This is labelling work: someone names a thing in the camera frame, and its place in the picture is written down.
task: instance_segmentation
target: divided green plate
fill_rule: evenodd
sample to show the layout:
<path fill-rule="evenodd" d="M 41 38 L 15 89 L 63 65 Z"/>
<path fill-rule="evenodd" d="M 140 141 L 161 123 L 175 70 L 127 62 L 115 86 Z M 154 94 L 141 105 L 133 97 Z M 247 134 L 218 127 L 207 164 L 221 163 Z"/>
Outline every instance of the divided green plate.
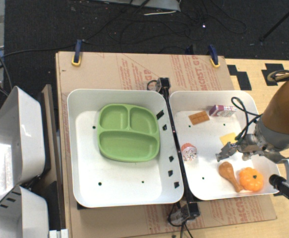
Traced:
<path fill-rule="evenodd" d="M 117 161 L 149 161 L 160 150 L 156 116 L 135 105 L 104 106 L 98 118 L 97 138 L 100 152 Z"/>

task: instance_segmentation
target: white container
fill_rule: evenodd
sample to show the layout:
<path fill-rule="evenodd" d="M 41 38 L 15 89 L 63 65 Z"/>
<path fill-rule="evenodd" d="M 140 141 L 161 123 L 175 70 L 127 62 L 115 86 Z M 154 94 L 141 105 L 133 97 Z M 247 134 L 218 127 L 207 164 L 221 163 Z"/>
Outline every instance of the white container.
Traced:
<path fill-rule="evenodd" d="M 265 157 L 253 156 L 248 161 L 242 160 L 242 153 L 236 152 L 233 156 L 217 162 L 216 153 L 220 153 L 223 144 L 220 137 L 232 132 L 238 135 L 246 125 L 245 114 L 237 110 L 231 117 L 210 117 L 210 120 L 192 125 L 189 115 L 209 110 L 214 105 L 232 106 L 231 98 L 240 98 L 247 111 L 257 114 L 252 97 L 243 91 L 177 91 L 170 96 L 170 106 L 173 114 L 179 144 L 191 143 L 197 148 L 197 158 L 184 162 L 188 185 L 194 196 L 201 200 L 254 196 L 273 194 L 278 191 L 269 184 L 269 177 L 280 175 L 278 166 Z M 253 133 L 253 123 L 248 133 Z M 242 190 L 237 193 L 232 184 L 221 177 L 218 166 L 228 161 L 232 164 L 235 177 L 243 168 L 257 169 L 264 177 L 264 187 L 258 192 Z"/>
<path fill-rule="evenodd" d="M 44 170 L 41 106 L 14 87 L 0 109 L 0 200 Z"/>
<path fill-rule="evenodd" d="M 47 238 L 48 208 L 44 198 L 16 186 L 0 202 L 0 238 Z"/>
<path fill-rule="evenodd" d="M 104 157 L 97 143 L 99 111 L 108 104 L 149 109 L 158 119 L 160 152 L 139 163 Z M 183 196 L 183 183 L 166 102 L 151 91 L 77 89 L 67 99 L 73 192 L 88 208 L 168 204 Z"/>

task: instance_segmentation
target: black floor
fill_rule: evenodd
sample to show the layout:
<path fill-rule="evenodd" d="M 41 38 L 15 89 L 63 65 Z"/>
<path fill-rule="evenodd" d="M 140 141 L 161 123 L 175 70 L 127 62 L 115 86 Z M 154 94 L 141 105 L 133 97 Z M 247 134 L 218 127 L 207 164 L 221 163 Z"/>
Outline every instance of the black floor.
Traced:
<path fill-rule="evenodd" d="M 5 2 L 4 53 L 43 49 L 4 58 L 13 85 L 36 97 L 51 84 L 55 104 L 55 53 L 73 51 L 77 39 L 88 52 L 184 54 L 193 45 L 205 55 L 212 44 L 226 58 L 289 60 L 289 16 L 260 41 L 289 13 L 289 0 L 182 0 L 181 12 L 150 16 L 157 10 L 97 1 Z"/>

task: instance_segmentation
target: cardboard sheet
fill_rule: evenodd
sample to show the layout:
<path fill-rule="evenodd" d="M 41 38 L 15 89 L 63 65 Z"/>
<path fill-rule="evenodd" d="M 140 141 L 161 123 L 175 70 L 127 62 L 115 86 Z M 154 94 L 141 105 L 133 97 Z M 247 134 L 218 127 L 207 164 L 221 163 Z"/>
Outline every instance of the cardboard sheet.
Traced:
<path fill-rule="evenodd" d="M 81 66 L 74 67 L 73 55 L 56 55 L 66 224 L 70 236 L 121 238 L 178 231 L 167 223 L 171 205 L 77 209 L 72 189 L 67 96 L 79 88 L 146 90 L 147 83 L 158 77 L 170 78 L 171 91 L 233 90 L 225 59 L 220 57 L 220 68 L 213 68 L 209 56 L 83 53 Z M 269 195 L 202 201 L 198 205 L 201 216 L 188 223 L 191 230 L 276 219 Z"/>

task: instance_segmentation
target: brown block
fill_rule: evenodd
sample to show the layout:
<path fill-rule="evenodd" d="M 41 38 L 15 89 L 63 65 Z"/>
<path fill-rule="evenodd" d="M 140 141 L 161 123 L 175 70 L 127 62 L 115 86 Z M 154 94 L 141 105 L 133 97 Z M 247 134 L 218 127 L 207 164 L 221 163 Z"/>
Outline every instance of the brown block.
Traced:
<path fill-rule="evenodd" d="M 193 125 L 209 120 L 209 116 L 207 115 L 206 111 L 198 112 L 188 117 Z"/>

